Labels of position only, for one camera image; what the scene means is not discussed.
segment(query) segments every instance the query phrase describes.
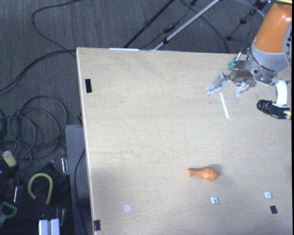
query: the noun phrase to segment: gray carpet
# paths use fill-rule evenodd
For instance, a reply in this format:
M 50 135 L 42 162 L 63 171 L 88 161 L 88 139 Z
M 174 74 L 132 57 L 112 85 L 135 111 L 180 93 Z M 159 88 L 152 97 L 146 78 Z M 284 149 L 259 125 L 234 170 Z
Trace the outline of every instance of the gray carpet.
M 60 128 L 64 128 L 65 123 L 80 124 L 77 117 L 81 110 L 74 56 L 67 52 L 57 53 L 32 63 L 50 52 L 63 50 L 38 34 L 31 23 L 32 13 L 45 6 L 69 1 L 72 0 L 0 0 L 0 89 L 12 83 L 27 67 L 26 72 L 11 88 L 0 93 L 0 109 L 5 116 L 11 116 L 30 98 L 47 95 L 57 98 L 65 105 L 67 122 L 61 107 L 54 99 L 38 98 L 33 100 L 30 106 L 41 107 L 52 113 Z M 35 23 L 45 36 L 69 50 L 77 47 L 123 47 L 168 1 L 79 0 L 39 11 L 35 14 Z M 166 26 L 180 20 L 191 1 L 175 0 L 129 47 L 144 47 L 163 32 Z M 155 48 L 165 36 L 172 34 L 211 1 L 213 0 L 198 0 L 171 33 L 163 34 L 144 49 Z M 248 3 L 254 4 L 256 0 L 244 2 L 247 4 L 235 0 L 218 2 L 160 50 L 237 53 L 248 33 L 251 31 L 251 41 L 263 20 L 259 13 L 249 16 L 246 24 L 239 27 L 232 39 L 226 40 L 226 36 L 239 25 L 240 18 L 250 11 Z M 267 4 L 262 12 L 266 13 L 269 8 L 270 4 Z M 58 134 L 56 124 L 50 120 L 49 113 L 31 110 L 26 115 L 35 123 L 40 142 L 47 142 Z M 20 119 L 14 119 L 14 122 L 17 126 L 17 129 L 13 127 L 15 136 L 27 144 L 30 143 L 33 136 L 30 124 Z M 58 143 L 33 149 L 34 158 L 49 155 L 32 163 L 23 161 L 21 166 L 27 167 L 17 173 L 21 182 L 26 185 L 30 176 L 56 156 L 55 152 L 59 147 L 66 148 L 64 136 L 59 137 L 57 141 Z M 12 149 L 11 145 L 9 143 L 7 147 L 0 149 Z M 17 156 L 24 154 L 26 145 L 24 147 L 19 145 Z M 53 210 L 33 209 L 33 204 L 35 205 L 33 201 L 25 197 L 24 204 L 20 207 L 21 214 L 3 226 L 2 234 L 16 226 L 18 228 L 13 230 L 13 234 L 37 234 L 39 219 L 32 211 L 49 213 Z M 69 190 L 63 193 L 57 204 L 68 210 L 66 225 L 61 234 L 74 234 Z

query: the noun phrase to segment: table top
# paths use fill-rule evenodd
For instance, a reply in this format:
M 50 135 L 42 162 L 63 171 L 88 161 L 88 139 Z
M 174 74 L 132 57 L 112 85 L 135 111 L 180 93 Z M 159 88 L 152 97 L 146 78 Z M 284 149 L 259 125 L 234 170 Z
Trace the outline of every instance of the table top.
M 234 57 L 77 49 L 94 234 L 292 234 L 291 121 L 256 108 L 275 87 L 207 95 Z

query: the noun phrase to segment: green scissors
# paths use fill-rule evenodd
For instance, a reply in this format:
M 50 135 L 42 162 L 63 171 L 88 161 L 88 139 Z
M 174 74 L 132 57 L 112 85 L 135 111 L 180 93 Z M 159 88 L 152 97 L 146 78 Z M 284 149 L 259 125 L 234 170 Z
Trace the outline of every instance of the green scissors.
M 11 214 L 4 214 L 2 211 L 4 206 L 10 208 L 12 210 L 12 213 Z M 0 228 L 7 219 L 14 217 L 17 213 L 18 213 L 18 209 L 15 206 L 12 206 L 11 204 L 9 204 L 7 202 L 2 202 L 0 204 Z

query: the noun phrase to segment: yellow hose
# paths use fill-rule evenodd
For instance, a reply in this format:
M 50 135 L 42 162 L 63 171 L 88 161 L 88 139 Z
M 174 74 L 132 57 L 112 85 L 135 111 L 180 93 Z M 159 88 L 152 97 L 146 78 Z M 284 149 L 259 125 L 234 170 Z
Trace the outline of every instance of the yellow hose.
M 47 197 L 47 200 L 46 200 L 46 205 L 48 205 L 50 203 L 52 189 L 53 189 L 53 180 L 48 174 L 46 174 L 46 173 L 37 173 L 34 176 L 32 176 L 31 179 L 29 180 L 28 187 L 27 187 L 28 193 L 32 197 L 32 199 L 34 199 L 34 200 L 36 199 L 36 196 L 31 191 L 31 186 L 33 184 L 33 181 L 38 177 L 45 177 L 45 178 L 48 178 L 48 180 L 49 180 L 49 192 L 48 192 L 48 197 Z

